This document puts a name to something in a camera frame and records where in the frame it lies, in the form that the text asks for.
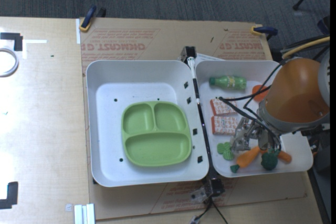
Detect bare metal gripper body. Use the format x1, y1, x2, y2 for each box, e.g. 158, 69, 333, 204
234, 116, 281, 150

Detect orange carrot with green top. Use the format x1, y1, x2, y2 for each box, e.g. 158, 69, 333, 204
229, 146, 261, 174

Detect green grapes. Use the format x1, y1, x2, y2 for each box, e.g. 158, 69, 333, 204
216, 142, 235, 161

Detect green broccoli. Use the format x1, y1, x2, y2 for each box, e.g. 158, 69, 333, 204
260, 148, 280, 172

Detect orange and white carton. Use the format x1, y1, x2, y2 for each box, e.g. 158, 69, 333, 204
209, 98, 238, 117
211, 115, 240, 136

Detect orange sausage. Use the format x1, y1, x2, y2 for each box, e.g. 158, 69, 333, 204
277, 150, 293, 164

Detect white plastic tray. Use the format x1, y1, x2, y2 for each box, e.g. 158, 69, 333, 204
85, 60, 210, 188
195, 60, 314, 178

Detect orange round toy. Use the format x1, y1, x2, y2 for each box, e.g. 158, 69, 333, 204
252, 84, 271, 102

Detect thin black and white rod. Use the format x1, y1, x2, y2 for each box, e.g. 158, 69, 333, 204
187, 57, 215, 182

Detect green plastic bottle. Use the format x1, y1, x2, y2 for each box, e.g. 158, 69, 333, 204
208, 75, 247, 91

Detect green divided plate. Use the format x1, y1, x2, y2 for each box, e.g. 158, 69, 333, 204
121, 101, 193, 167

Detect white paper sheet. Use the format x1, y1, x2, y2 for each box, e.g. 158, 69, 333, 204
195, 52, 226, 62

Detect brown cardboard board red print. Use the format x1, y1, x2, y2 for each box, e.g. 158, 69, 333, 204
79, 17, 308, 221

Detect black block with thin wires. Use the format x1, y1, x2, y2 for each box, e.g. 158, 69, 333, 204
203, 178, 226, 198
180, 46, 197, 61

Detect white ring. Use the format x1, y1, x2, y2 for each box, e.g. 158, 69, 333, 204
0, 47, 20, 78

